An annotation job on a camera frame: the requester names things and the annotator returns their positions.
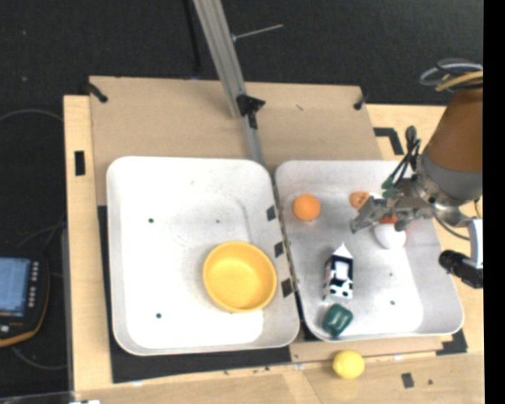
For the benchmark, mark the small red round object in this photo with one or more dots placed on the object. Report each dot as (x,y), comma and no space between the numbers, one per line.
(388,219)

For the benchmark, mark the yellow lemon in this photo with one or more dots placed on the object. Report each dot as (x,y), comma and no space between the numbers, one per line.
(348,364)

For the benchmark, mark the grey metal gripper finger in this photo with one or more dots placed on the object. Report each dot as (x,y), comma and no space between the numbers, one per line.
(362,222)
(372,205)

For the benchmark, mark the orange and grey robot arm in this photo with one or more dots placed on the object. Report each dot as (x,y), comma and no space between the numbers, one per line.
(458,141)

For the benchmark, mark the orange ball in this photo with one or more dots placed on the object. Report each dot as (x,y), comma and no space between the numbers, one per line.
(306,207)

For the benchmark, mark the orange doughnut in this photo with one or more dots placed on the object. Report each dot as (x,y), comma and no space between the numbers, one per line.
(357,200)

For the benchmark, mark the black cylinder on white bracket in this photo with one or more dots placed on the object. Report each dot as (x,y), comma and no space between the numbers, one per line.
(463,265)

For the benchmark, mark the black and white milk carton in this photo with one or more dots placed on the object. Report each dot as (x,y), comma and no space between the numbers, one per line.
(338,274)

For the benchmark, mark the white plastic tray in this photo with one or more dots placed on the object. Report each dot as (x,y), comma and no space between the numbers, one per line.
(172,246)
(387,288)

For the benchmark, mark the brown flat board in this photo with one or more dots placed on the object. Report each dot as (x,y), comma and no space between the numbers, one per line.
(172,120)

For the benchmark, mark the white egg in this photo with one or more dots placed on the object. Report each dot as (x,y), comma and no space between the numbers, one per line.
(388,236)

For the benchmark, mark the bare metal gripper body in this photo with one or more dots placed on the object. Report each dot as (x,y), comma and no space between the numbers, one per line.
(416,206)

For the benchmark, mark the yellow bowl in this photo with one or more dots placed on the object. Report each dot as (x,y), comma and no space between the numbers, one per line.
(240,276)

